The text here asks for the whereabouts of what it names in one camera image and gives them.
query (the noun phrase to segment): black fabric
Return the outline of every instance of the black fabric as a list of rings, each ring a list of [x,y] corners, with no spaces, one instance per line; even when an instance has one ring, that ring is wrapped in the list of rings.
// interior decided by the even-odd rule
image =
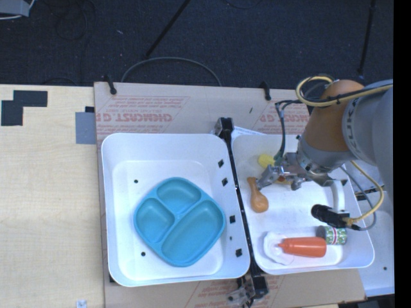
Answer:
[[[29,17],[0,21],[0,83],[91,86],[107,74],[120,82],[184,1],[38,0]],[[124,81],[254,88],[265,81],[294,89],[318,73],[364,84],[391,79],[394,0],[376,0],[363,78],[358,73],[370,6],[371,0],[190,0],[150,53],[153,60]],[[180,60],[155,59],[162,57]]]

